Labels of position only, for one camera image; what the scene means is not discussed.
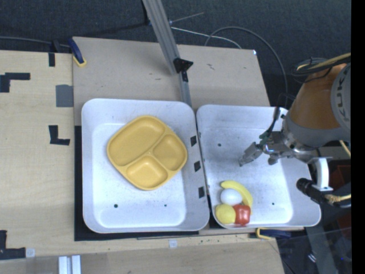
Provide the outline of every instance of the yellow lemon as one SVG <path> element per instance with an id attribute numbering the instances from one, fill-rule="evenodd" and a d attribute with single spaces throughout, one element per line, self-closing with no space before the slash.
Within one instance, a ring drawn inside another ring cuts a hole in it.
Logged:
<path id="1" fill-rule="evenodd" d="M 216 218 L 222 224 L 234 223 L 236 212 L 230 205 L 219 204 L 216 206 Z"/>

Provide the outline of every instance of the wooden table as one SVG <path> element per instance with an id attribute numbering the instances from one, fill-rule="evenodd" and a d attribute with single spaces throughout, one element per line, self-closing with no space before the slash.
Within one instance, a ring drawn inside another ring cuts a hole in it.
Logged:
<path id="1" fill-rule="evenodd" d="M 123 263 L 140 273 L 146 269 L 150 273 L 195 273 L 202 267 L 214 273 L 214 265 L 217 273 L 221 273 L 224 263 L 231 267 L 230 271 L 248 267 L 254 273 L 283 273 L 275 241 L 251 239 L 247 231 L 207 227 L 198 236 L 174 237 L 175 249 L 169 249 L 167 238 L 74 241 L 74 125 L 80 124 L 82 103 L 90 97 L 101 96 L 180 99 L 179 84 L 168 74 L 158 44 L 75 40 L 85 55 L 88 47 L 100 43 L 108 48 L 114 46 L 115 52 L 119 50 L 119 60 L 115 60 L 118 68 L 124 70 L 124 78 L 129 78 L 124 81 L 124 94 L 116 90 L 110 93 L 113 73 L 107 76 L 104 72 L 103 82 L 109 85 L 102 90 L 99 75 L 91 76 L 89 67 L 77 67 L 70 54 L 0 51 L 0 75 L 30 73 L 30 80 L 11 79 L 9 92 L 0 92 L 0 229 L 7 230 L 7 248 L 33 248 L 36 257 L 83 255 L 83 268 L 106 265 L 98 259 L 107 259 L 110 273 L 117 273 L 115 263 L 121 253 Z M 179 50 L 183 58 L 194 61 L 188 75 L 195 110 L 207 103 L 269 105 L 252 51 L 196 46 L 179 46 Z M 138 54 L 145 65 L 133 65 L 133 61 L 139 60 Z M 94 68 L 102 63 L 100 59 L 101 62 L 95 61 L 93 65 L 95 59 L 95 56 L 86 57 L 89 66 Z M 90 85 L 80 88 L 85 76 L 95 84 L 97 93 L 91 92 Z M 144 94 L 139 88 L 141 84 L 145 87 Z M 74 87 L 75 108 L 57 106 L 57 86 Z M 151 92 L 149 88 L 155 87 L 162 93 Z M 58 139 L 69 139 L 69 145 L 50 144 L 49 126 L 58 126 Z M 17 267 L 21 268 L 22 263 L 24 260 L 18 260 Z M 14 261 L 0 263 L 0 272 L 11 265 L 15 265 Z"/>

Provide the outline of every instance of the dark background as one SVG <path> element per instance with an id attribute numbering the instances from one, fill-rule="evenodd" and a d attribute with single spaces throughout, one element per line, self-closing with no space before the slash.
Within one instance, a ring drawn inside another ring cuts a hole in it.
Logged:
<path id="1" fill-rule="evenodd" d="M 291 68 L 309 57 L 333 58 L 351 51 L 351 0 L 162 0 L 173 27 L 211 34 L 239 26 L 266 40 L 278 54 L 288 76 L 289 93 L 300 84 Z M 67 43 L 73 36 L 156 42 L 153 28 L 125 27 L 143 23 L 140 0 L 0 0 L 0 37 L 24 37 Z M 204 45 L 206 38 L 173 30 L 178 44 Z M 285 92 L 283 73 L 271 50 L 245 31 L 217 34 L 255 49 L 270 104 Z M 210 46 L 236 47 L 218 39 Z M 0 39 L 0 50 L 49 51 L 48 45 Z"/>

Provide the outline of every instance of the white tray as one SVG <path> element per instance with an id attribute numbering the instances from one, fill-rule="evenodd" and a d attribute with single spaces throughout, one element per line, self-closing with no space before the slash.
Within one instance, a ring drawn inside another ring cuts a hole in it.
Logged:
<path id="1" fill-rule="evenodd" d="M 110 137 L 142 115 L 162 120 L 188 150 L 182 170 L 153 191 L 134 187 L 107 156 Z M 197 231 L 205 227 L 209 207 L 200 149 L 194 137 L 197 139 L 195 115 L 183 102 L 92 99 L 85 103 L 82 159 L 86 225 L 98 233 Z"/>
<path id="2" fill-rule="evenodd" d="M 259 135 L 269 128 L 273 112 L 273 107 L 206 105 L 198 109 L 197 125 L 213 215 L 215 206 L 221 204 L 220 183 L 233 179 L 253 196 L 250 223 L 244 227 L 314 226 L 321 219 L 320 207 L 296 188 L 298 179 L 310 179 L 305 163 L 280 159 L 270 166 L 269 157 L 262 154 L 242 167 L 238 164 L 244 150 L 258 142 Z M 280 119 L 274 130 L 279 131 L 281 124 Z M 219 224 L 228 229 L 243 227 Z"/>

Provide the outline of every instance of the white egg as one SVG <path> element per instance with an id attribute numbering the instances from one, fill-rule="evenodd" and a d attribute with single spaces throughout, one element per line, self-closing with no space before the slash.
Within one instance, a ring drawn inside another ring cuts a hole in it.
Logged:
<path id="1" fill-rule="evenodd" d="M 223 204 L 234 206 L 242 202 L 242 196 L 235 189 L 224 189 L 221 192 L 221 202 Z"/>

